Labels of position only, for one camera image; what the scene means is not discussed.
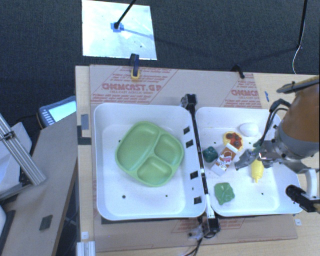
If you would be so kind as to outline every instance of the white tray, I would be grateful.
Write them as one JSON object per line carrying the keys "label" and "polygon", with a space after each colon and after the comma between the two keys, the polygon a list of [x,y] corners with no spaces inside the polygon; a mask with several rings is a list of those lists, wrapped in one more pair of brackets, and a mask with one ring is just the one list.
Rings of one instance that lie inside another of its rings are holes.
{"label": "white tray", "polygon": [[[240,133],[239,126],[244,123],[256,123],[259,126],[259,134],[255,137],[242,136],[244,149],[235,156],[226,173],[218,176],[210,171],[212,163],[204,162],[205,175],[210,203],[214,211],[221,216],[254,216],[274,214],[297,214],[302,211],[297,203],[286,195],[288,185],[300,187],[297,174],[284,165],[278,163],[273,167],[264,169],[263,176],[258,183],[251,178],[250,167],[244,167],[236,171],[234,162],[246,150],[252,149],[253,144],[262,136],[265,129],[269,111],[266,109],[248,108],[222,108],[202,107],[196,112],[201,148],[204,150],[213,146],[218,154],[225,147],[223,134],[228,131]],[[265,140],[274,137],[274,124],[279,124],[280,118],[276,115],[271,129]],[[217,183],[227,182],[233,188],[235,198],[230,202],[220,205],[214,193]]]}
{"label": "white tray", "polygon": [[[190,113],[180,106],[104,103],[93,114],[97,208],[106,219],[194,218],[206,208],[200,164]],[[184,157],[164,186],[147,186],[121,170],[115,160],[119,140],[137,122],[149,121],[175,136]],[[186,147],[186,142],[193,145]],[[190,174],[198,171],[198,177]]]}

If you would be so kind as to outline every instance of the white egg toy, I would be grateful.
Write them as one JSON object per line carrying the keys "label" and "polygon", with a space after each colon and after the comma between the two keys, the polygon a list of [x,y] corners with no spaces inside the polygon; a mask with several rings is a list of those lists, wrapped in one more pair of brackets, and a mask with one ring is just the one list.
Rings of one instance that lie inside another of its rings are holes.
{"label": "white egg toy", "polygon": [[240,125],[240,132],[247,137],[254,137],[259,132],[259,127],[254,122],[246,122]]}

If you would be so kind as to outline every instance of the white wire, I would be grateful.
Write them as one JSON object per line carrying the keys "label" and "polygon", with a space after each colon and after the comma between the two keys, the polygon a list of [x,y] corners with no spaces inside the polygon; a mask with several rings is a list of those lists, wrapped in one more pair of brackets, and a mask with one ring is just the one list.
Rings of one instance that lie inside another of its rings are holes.
{"label": "white wire", "polygon": [[304,37],[304,33],[305,33],[305,24],[306,24],[306,22],[304,21],[304,22],[303,22],[302,35],[301,35],[301,41],[300,41],[300,44],[299,44],[298,49],[297,49],[296,52],[295,52],[295,55],[294,55],[293,61],[292,61],[292,70],[293,70],[293,73],[295,73],[295,74],[297,74],[297,73],[296,73],[296,70],[295,70],[295,60],[296,60],[296,57],[297,57],[298,52],[299,52],[300,49],[301,49],[302,38]]}

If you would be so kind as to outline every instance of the wooden table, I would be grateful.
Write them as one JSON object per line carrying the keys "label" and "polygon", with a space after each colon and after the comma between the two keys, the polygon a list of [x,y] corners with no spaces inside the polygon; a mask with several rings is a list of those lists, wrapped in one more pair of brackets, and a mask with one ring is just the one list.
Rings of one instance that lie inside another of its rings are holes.
{"label": "wooden table", "polygon": [[[266,74],[254,73],[254,79],[258,90],[260,102],[263,108],[268,109],[272,102],[279,98],[292,102],[294,94],[278,94],[276,89],[291,81],[299,82],[311,75],[291,74]],[[90,113],[90,70],[88,66],[76,67],[76,98],[77,98],[77,125],[81,125],[82,113]],[[91,137],[91,127],[82,130],[83,137]],[[314,157],[304,159],[307,166],[319,168],[319,153]],[[80,200],[80,231],[88,232],[88,237],[83,237],[82,242],[94,241],[94,216],[93,216],[93,186],[92,186],[92,157],[91,146],[78,146],[78,177],[79,177],[79,200]],[[302,188],[306,187],[306,179],[299,176]],[[306,213],[305,211],[294,217],[301,221],[296,227],[298,239],[275,240],[263,242],[246,242],[233,244],[203,245],[199,248],[199,256],[203,255],[228,255],[228,256],[256,256],[256,255],[316,255],[320,251],[320,215]],[[157,248],[143,250],[126,250],[100,252],[98,256],[132,256],[132,255],[185,255],[192,247]]]}

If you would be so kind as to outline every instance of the yellow banana toy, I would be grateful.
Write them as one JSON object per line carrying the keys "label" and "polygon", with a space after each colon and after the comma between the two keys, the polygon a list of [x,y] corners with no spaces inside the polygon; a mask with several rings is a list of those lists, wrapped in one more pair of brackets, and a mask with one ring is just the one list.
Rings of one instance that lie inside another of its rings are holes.
{"label": "yellow banana toy", "polygon": [[264,165],[259,160],[254,160],[251,164],[251,177],[255,180],[257,183],[259,179],[262,178],[262,175],[264,173]]}

